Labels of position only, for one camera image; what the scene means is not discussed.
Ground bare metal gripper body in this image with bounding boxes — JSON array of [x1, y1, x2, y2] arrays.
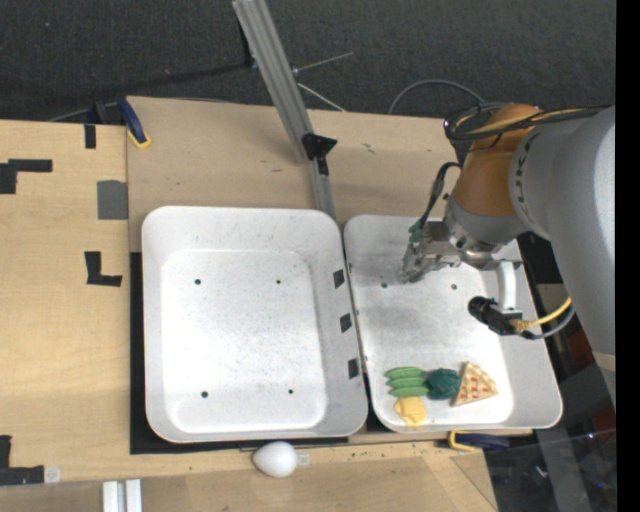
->
[[411, 221, 497, 272]]

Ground white plastic tray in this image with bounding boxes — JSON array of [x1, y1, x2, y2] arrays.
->
[[343, 214, 564, 435], [141, 205, 370, 445]]

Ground green pea pods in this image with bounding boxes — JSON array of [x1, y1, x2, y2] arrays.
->
[[383, 366, 431, 400]]

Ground green broccoli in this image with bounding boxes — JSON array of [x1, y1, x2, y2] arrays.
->
[[425, 367, 462, 401]]

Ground pizza slice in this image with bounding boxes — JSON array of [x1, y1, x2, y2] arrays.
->
[[449, 361, 500, 408]]

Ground yellow toy food piece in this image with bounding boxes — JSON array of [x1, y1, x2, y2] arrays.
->
[[392, 395, 429, 428]]

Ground white egg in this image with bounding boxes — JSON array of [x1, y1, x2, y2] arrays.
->
[[252, 440, 300, 479]]

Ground black cylinder on white bracket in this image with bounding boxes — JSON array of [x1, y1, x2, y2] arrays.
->
[[467, 259, 525, 337]]

